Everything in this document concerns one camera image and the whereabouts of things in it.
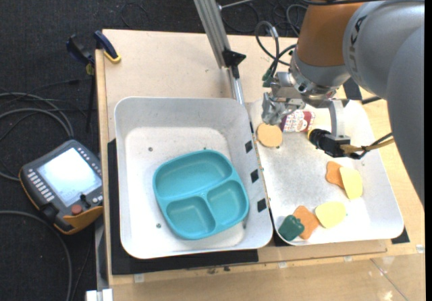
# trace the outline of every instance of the black floor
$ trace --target black floor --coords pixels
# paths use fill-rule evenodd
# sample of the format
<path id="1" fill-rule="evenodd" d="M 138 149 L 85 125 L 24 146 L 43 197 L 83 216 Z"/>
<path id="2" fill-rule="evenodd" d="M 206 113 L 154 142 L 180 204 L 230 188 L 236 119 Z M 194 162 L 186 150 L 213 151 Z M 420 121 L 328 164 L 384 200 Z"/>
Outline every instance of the black floor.
<path id="1" fill-rule="evenodd" d="M 225 5 L 232 0 L 219 2 Z M 304 10 L 291 11 L 292 25 L 285 15 L 296 3 L 256 0 L 226 8 L 222 11 L 225 28 L 232 34 L 253 34 L 257 22 L 267 20 L 277 26 L 279 35 L 296 36 Z M 93 51 L 92 34 L 104 28 L 203 32 L 192 0 L 0 0 L 0 172 L 16 176 L 23 164 L 67 138 L 47 115 L 22 121 L 22 115 L 4 116 L 13 109 L 46 106 L 40 101 L 17 101 L 11 92 L 31 92 L 62 108 L 74 127 L 74 137 L 98 153 L 95 111 L 91 129 L 86 130 L 90 77 L 68 55 L 65 42 L 77 34 Z M 20 184 L 4 177 L 0 177 L 0 211 L 38 216 Z M 83 300 L 87 290 L 97 288 L 93 227 L 61 239 L 36 219 L 0 215 L 0 301 L 65 300 L 69 277 L 62 242 L 72 262 L 74 300 Z"/>

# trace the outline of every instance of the blue divided plate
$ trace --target blue divided plate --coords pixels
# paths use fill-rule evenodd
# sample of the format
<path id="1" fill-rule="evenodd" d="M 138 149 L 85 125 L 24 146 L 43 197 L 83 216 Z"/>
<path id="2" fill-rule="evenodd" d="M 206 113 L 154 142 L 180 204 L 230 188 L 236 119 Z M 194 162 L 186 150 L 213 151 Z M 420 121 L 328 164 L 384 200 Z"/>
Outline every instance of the blue divided plate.
<path id="1" fill-rule="evenodd" d="M 153 190 L 170 228 L 198 240 L 241 222 L 249 199 L 231 162 L 214 150 L 200 150 L 159 166 Z"/>

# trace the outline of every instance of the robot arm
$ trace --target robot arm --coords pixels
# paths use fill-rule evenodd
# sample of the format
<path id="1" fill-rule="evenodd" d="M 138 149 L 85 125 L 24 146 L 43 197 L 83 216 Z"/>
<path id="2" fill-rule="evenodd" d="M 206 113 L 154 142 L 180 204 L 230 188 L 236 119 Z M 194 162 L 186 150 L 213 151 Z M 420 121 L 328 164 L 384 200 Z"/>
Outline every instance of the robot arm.
<path id="1" fill-rule="evenodd" d="M 264 96 L 263 120 L 278 124 L 300 103 L 329 107 L 335 115 L 335 91 L 351 77 L 387 100 L 394 140 L 424 206 L 424 34 L 424 0 L 310 5 L 288 72 L 273 75 Z M 338 147 L 349 137 L 335 125 L 334 119 L 325 135 L 330 147 L 318 147 L 341 157 Z"/>

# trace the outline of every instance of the white tray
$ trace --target white tray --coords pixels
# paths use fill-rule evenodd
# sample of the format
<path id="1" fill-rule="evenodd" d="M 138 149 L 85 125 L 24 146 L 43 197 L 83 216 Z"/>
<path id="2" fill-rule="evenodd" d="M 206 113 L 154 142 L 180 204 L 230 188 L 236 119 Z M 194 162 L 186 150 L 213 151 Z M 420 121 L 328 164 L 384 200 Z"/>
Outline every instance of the white tray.
<path id="1" fill-rule="evenodd" d="M 129 97 L 115 107 L 121 244 L 136 258 L 157 258 L 265 246 L 273 235 L 246 109 L 233 99 Z M 223 153 L 246 188 L 250 210 L 243 222 L 201 240 L 183 240 L 168 227 L 153 194 L 162 163 L 203 148 Z"/>
<path id="2" fill-rule="evenodd" d="M 314 128 L 331 131 L 327 109 L 306 106 L 305 110 L 315 113 Z M 256 130 L 263 122 L 261 101 L 251 103 L 249 112 Z M 362 146 L 376 140 L 367 114 L 359 103 L 350 101 L 343 117 L 339 119 L 345 122 L 345 133 L 351 137 L 351 144 Z M 347 157 L 334 159 L 322 150 L 317 150 L 308 141 L 306 133 L 301 132 L 283 133 L 280 148 L 266 148 L 259 142 L 257 148 L 276 229 L 300 205 L 313 212 L 320 204 L 336 200 L 346 207 L 347 216 L 337 226 L 329 229 L 318 226 L 308 240 L 297 237 L 286 241 L 279 235 L 283 241 L 299 246 L 390 239 L 402 233 L 404 222 L 378 149 L 368 152 L 357 161 Z M 349 200 L 343 189 L 326 181 L 328 161 L 359 171 L 363 184 L 360 198 Z"/>

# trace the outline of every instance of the wooden table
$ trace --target wooden table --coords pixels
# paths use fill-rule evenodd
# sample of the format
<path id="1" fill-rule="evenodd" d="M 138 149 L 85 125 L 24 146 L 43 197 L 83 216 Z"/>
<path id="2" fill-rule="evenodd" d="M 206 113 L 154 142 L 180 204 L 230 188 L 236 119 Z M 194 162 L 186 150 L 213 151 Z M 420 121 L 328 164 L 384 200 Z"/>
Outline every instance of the wooden table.
<path id="1" fill-rule="evenodd" d="M 96 78 L 103 183 L 108 184 L 107 143 L 115 138 L 115 104 L 124 97 L 231 97 L 228 74 L 217 67 L 205 34 L 104 30 L 122 60 L 112 64 L 96 51 Z M 271 38 L 262 38 L 273 50 Z M 281 38 L 281 49 L 296 43 Z M 244 100 L 262 98 L 261 77 L 271 59 L 253 36 L 229 36 L 240 64 Z M 364 106 L 376 138 L 390 132 L 385 101 Z M 396 146 L 380 149 L 400 206 L 409 242 L 342 242 L 258 249 L 259 262 L 113 275 L 109 197 L 104 187 L 107 276 L 114 300 L 423 300 L 425 212 Z"/>

